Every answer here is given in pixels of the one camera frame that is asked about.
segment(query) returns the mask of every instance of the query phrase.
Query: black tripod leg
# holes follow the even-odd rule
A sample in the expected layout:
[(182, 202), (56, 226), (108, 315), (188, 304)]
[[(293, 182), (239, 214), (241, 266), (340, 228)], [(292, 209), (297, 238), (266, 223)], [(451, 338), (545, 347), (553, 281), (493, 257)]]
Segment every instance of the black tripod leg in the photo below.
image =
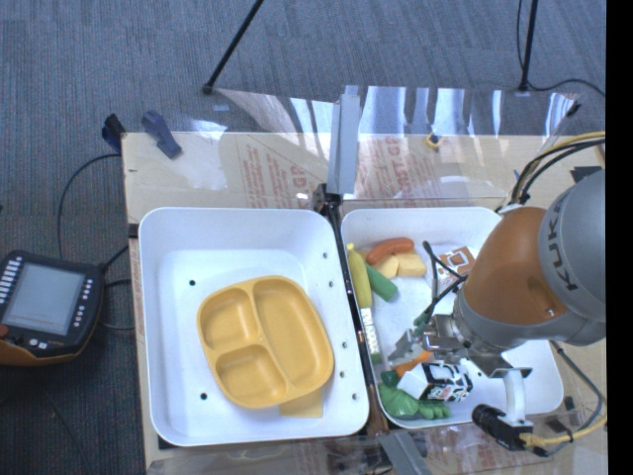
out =
[(237, 34), (235, 34), (235, 37), (233, 37), (233, 40), (228, 46), (228, 49), (226, 50), (225, 55), (220, 60), (220, 63), (218, 63), (216, 70), (214, 70), (214, 73), (211, 75), (211, 78), (209, 79), (209, 81), (207, 81), (205, 85), (202, 87), (202, 91), (203, 93), (205, 93), (205, 95), (210, 95), (213, 92), (216, 79), (218, 79), (218, 76), (222, 73), (222, 70), (225, 68), (225, 65), (228, 62), (228, 59), (230, 58), (230, 56), (232, 55), (233, 50), (239, 43), (241, 37), (246, 32), (246, 29), (248, 29), (250, 22), (253, 20), (253, 18), (255, 17), (255, 14), (257, 14), (257, 11), (259, 10), (259, 8), (261, 7), (263, 3), (264, 3), (264, 0), (256, 0), (255, 3), (253, 4), (252, 9), (250, 9), (250, 12), (246, 16), (246, 19), (244, 20), (241, 27), (237, 31)]
[(525, 59), (523, 61), (523, 74), (521, 82), (518, 85), (519, 91), (527, 91), (527, 72), (530, 69), (530, 56), (532, 55), (532, 39), (534, 38), (534, 25), (536, 24), (536, 9), (538, 0), (532, 0), (532, 8), (530, 9), (530, 22), (527, 28), (527, 40), (525, 44)]

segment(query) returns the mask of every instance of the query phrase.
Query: yellow plate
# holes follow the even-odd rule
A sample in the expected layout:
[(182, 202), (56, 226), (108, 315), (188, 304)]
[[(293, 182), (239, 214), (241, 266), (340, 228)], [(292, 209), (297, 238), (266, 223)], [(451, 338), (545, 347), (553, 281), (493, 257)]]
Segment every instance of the yellow plate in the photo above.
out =
[(329, 378), (334, 356), (312, 301), (283, 276), (254, 278), (208, 296), (198, 335), (223, 393), (256, 409), (305, 396)]

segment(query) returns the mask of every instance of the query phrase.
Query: black pole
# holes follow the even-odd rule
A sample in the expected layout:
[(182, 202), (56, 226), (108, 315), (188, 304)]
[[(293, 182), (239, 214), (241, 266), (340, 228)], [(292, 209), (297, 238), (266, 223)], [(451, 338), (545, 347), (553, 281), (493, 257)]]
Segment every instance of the black pole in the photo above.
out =
[(538, 0), (532, 0), (532, 8), (530, 9), (530, 22), (527, 28), (527, 40), (525, 43), (525, 58), (523, 59), (523, 75), (518, 85), (520, 91), (527, 91), (527, 72), (530, 68), (530, 56), (532, 55), (532, 39), (534, 38), (534, 25), (536, 24), (536, 9)]
[(209, 79), (209, 81), (207, 81), (205, 85), (202, 87), (202, 91), (203, 93), (205, 93), (205, 95), (210, 95), (213, 92), (214, 84), (216, 84), (216, 79), (218, 79), (218, 76), (222, 73), (222, 70), (225, 68), (225, 65), (228, 62), (228, 59), (230, 58), (230, 56), (232, 55), (233, 50), (239, 43), (241, 37), (246, 32), (246, 29), (248, 29), (250, 22), (253, 20), (253, 18), (255, 17), (255, 14), (257, 14), (257, 11), (259, 10), (259, 8), (261, 7), (261, 4), (263, 3), (264, 3), (264, 0), (256, 0), (255, 3), (253, 4), (253, 7), (250, 9), (250, 12), (246, 16), (246, 19), (241, 24), (241, 27), (237, 31), (237, 34), (235, 34), (235, 37), (233, 37), (233, 40), (228, 46), (228, 49), (226, 50), (225, 55), (220, 60), (220, 63), (218, 63), (216, 70), (214, 70), (214, 73), (211, 75), (211, 78)]

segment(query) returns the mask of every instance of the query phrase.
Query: gray carpet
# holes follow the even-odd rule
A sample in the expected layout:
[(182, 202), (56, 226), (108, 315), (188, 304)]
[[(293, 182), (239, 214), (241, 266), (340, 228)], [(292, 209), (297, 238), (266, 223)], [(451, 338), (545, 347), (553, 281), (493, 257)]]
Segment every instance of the gray carpet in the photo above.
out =
[[(58, 256), (74, 171), (113, 150), (115, 113), (141, 131), (210, 120), (202, 93), (255, 0), (0, 0), (0, 256)], [(266, 0), (217, 87), (333, 102), (347, 85), (516, 88), (530, 0)], [(530, 89), (579, 93), (572, 133), (605, 127), (606, 0), (539, 0)], [(64, 199), (65, 258), (105, 262), (127, 243), (120, 159), (86, 168)], [(129, 277), (127, 254), (108, 282)], [(129, 285), (104, 320), (133, 323)], [(144, 472), (134, 333), (100, 326), (81, 356), (0, 368), (0, 473)]]

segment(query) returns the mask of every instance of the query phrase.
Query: white plastic tray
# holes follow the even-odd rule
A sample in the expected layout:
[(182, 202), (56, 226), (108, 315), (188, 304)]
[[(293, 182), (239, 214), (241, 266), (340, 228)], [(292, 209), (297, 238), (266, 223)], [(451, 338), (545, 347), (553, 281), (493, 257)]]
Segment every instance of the white plastic tray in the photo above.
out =
[[(149, 406), (156, 432), (180, 446), (348, 435), (369, 402), (334, 234), (308, 210), (160, 208), (139, 225)], [(211, 293), (281, 275), (301, 285), (334, 352), (320, 418), (252, 410), (222, 393), (196, 331)]]
[[(396, 300), (387, 303), (376, 294), (372, 315), (378, 336), (383, 363), (374, 363), (376, 382), (381, 372), (391, 369), (387, 358), (396, 349), (396, 341), (407, 329), (413, 328), (413, 320), (428, 306), (431, 300), (432, 272), (430, 259), (422, 247), (427, 240), (438, 255), (459, 246), (467, 245), (475, 256), (493, 227), (500, 220), (494, 211), (479, 208), (410, 208), (410, 209), (359, 209), (348, 213), (341, 224), (345, 243), (353, 242), (356, 248), (372, 246), (387, 238), (407, 237), (415, 241), (415, 249), (427, 265), (427, 272), (420, 278), (395, 278), (399, 287)], [(436, 307), (435, 313), (450, 314), (455, 294), (448, 294)], [(524, 379), (526, 414), (543, 414), (556, 409), (563, 399), (563, 383), (554, 360), (549, 342), (529, 341), (504, 354), (514, 367), (531, 367), (531, 374)], [(501, 379), (491, 379), (481, 374), (472, 362), (464, 361), (473, 380), (473, 391), (457, 403), (449, 403), (451, 417), (441, 420), (405, 420), (385, 415), (402, 428), (428, 428), (440, 425), (467, 423), (472, 411), (479, 404), (487, 404), (506, 410), (505, 387)]]

